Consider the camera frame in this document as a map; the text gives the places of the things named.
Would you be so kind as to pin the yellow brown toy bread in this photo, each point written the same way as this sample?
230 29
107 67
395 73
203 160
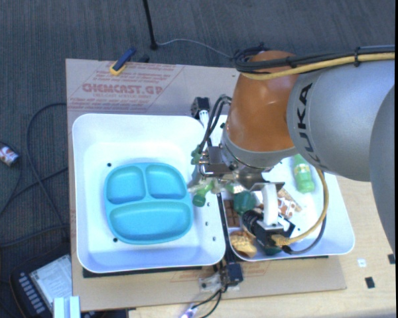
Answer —
243 242

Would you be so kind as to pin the black cylinder on white bracket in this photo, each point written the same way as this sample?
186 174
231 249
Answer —
269 202

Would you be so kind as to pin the green bottle with yellow label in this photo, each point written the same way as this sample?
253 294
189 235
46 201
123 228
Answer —
303 174

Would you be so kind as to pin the brown cardboard board red print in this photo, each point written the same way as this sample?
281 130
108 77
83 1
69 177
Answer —
126 88

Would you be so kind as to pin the brown chocolate biscuit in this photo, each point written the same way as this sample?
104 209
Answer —
231 214

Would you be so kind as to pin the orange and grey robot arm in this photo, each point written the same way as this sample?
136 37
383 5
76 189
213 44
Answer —
335 111

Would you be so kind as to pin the dark green toy vegetable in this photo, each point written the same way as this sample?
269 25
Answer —
243 202

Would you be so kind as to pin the dark green round thing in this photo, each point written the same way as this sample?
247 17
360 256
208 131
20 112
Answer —
272 250

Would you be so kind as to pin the orange and white packet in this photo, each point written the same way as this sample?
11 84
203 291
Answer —
290 205

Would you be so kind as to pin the small green bottle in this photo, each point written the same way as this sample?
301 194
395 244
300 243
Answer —
200 198

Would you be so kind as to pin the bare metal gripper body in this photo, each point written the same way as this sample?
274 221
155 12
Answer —
219 168

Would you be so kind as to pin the white and red small can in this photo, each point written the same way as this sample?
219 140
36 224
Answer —
8 155

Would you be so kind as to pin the blue divided plate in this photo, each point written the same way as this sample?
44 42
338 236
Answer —
149 217

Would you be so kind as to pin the white plastic tray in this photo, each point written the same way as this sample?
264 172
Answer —
96 243
335 237

